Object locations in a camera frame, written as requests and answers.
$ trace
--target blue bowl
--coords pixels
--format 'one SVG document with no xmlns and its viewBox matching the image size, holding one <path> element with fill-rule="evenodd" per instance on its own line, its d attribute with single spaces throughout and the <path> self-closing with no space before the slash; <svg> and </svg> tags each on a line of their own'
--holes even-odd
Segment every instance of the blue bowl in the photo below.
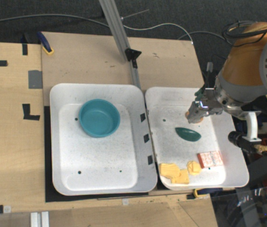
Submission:
<svg viewBox="0 0 267 227">
<path fill-rule="evenodd" d="M 86 134 L 101 138 L 117 130 L 120 125 L 120 113 L 112 103 L 93 99 L 81 107 L 79 120 Z"/>
</svg>

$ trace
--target wooden board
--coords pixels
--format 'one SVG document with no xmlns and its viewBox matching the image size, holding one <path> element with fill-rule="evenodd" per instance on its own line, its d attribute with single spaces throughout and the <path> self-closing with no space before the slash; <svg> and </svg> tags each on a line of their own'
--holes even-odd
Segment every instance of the wooden board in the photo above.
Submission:
<svg viewBox="0 0 267 227">
<path fill-rule="evenodd" d="M 7 67 L 0 67 L 0 205 L 11 206 L 13 213 L 122 205 L 121 199 L 45 203 L 43 90 L 28 88 L 28 71 L 42 70 L 41 47 L 29 44 L 23 56 L 21 44 L 0 43 L 0 60 L 8 61 Z M 30 104 L 31 114 L 40 120 L 24 120 L 22 104 Z M 186 201 L 186 195 L 172 193 L 152 191 L 148 197 L 130 198 L 129 204 L 167 202 L 181 223 L 185 212 L 179 202 Z"/>
<path fill-rule="evenodd" d="M 53 211 L 50 213 L 50 224 L 55 227 L 181 226 L 167 202 Z"/>
<path fill-rule="evenodd" d="M 198 227 L 217 226 L 217 223 L 212 220 L 212 216 L 214 216 L 215 213 L 210 198 L 180 202 L 179 205 Z"/>
<path fill-rule="evenodd" d="M 59 83 L 132 84 L 112 36 L 44 32 L 54 54 L 42 52 L 44 105 L 50 89 Z M 141 89 L 150 87 L 202 87 L 203 78 L 189 41 L 129 38 L 138 57 Z"/>
</svg>

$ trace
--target small box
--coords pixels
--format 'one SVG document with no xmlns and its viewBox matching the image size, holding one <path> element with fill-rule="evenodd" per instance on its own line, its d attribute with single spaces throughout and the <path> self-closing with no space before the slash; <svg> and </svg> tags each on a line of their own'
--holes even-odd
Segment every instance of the small box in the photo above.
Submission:
<svg viewBox="0 0 267 227">
<path fill-rule="evenodd" d="M 224 165 L 222 156 L 219 151 L 209 151 L 204 153 L 198 153 L 199 163 L 201 168 L 209 168 L 213 166 Z"/>
</svg>

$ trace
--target metal rod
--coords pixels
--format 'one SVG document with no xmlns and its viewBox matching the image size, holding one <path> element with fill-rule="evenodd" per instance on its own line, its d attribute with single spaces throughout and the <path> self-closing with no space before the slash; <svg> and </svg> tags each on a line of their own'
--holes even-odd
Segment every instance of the metal rod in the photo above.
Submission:
<svg viewBox="0 0 267 227">
<path fill-rule="evenodd" d="M 118 49 L 120 51 L 120 54 L 123 57 L 123 59 L 127 61 L 125 50 L 130 48 L 130 44 L 124 26 L 122 24 L 119 12 L 117 10 L 116 4 L 114 0 L 99 0 L 99 1 L 102 10 L 105 14 L 111 33 L 116 42 L 116 45 L 118 46 Z M 138 88 L 141 88 L 139 82 L 138 70 L 136 68 L 133 68 L 132 61 L 128 62 L 128 64 L 130 66 L 133 84 Z"/>
</svg>

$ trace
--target white bracket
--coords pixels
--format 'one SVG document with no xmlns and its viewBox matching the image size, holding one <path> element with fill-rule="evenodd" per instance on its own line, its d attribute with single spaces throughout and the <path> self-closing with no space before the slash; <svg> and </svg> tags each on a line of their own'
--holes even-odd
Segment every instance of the white bracket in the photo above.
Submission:
<svg viewBox="0 0 267 227">
<path fill-rule="evenodd" d="M 30 213 L 31 227 L 49 227 L 49 212 Z"/>
<path fill-rule="evenodd" d="M 257 116 L 255 112 L 248 112 L 245 116 L 247 121 L 248 132 L 247 136 L 243 136 L 249 142 L 253 141 L 261 141 L 258 136 L 258 123 L 257 123 Z"/>
</svg>

